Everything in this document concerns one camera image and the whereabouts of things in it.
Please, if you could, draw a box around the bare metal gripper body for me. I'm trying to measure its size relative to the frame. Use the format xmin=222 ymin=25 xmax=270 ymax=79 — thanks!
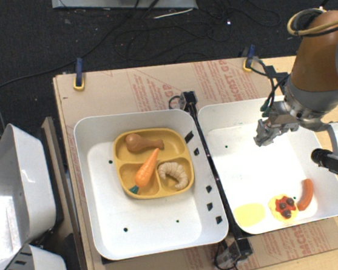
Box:
xmin=263 ymin=96 xmax=307 ymax=136

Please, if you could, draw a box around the brown chicken drumstick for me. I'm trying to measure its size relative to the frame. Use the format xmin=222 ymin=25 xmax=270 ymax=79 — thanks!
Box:
xmin=124 ymin=129 xmax=165 ymax=155

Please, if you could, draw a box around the yellow divided plate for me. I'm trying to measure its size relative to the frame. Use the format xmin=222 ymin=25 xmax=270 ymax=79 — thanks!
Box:
xmin=110 ymin=123 xmax=198 ymax=203

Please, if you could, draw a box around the black block with thin wires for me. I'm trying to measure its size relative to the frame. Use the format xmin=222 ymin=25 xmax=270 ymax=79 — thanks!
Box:
xmin=214 ymin=237 xmax=255 ymax=270
xmin=178 ymin=89 xmax=199 ymax=111

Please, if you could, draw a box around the yellow pizza slice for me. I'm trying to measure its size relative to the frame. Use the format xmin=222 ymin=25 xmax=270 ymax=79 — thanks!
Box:
xmin=266 ymin=192 xmax=300 ymax=223

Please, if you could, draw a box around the beige croissant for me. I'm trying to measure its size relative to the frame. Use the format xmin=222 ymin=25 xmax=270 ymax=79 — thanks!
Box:
xmin=156 ymin=159 xmax=191 ymax=194

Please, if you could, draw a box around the brown cardboard board red print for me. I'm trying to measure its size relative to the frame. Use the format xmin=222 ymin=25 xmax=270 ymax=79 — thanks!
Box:
xmin=52 ymin=42 xmax=338 ymax=270

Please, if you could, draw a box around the orange sausage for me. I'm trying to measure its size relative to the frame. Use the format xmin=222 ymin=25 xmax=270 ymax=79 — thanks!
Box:
xmin=293 ymin=177 xmax=317 ymax=212

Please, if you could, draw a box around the black cylinder on white bracket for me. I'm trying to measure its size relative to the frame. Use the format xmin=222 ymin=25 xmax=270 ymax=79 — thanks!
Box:
xmin=306 ymin=121 xmax=338 ymax=179

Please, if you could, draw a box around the orange carrot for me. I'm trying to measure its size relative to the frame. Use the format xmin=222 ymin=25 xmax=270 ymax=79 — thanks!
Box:
xmin=124 ymin=147 xmax=166 ymax=196

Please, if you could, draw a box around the pale yellow oval slice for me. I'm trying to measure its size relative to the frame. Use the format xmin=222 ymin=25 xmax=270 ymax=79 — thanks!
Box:
xmin=232 ymin=201 xmax=268 ymax=228

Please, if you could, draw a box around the thin black and white rod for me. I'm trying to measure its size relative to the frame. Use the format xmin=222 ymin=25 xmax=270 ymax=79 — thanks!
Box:
xmin=186 ymin=98 xmax=245 ymax=250

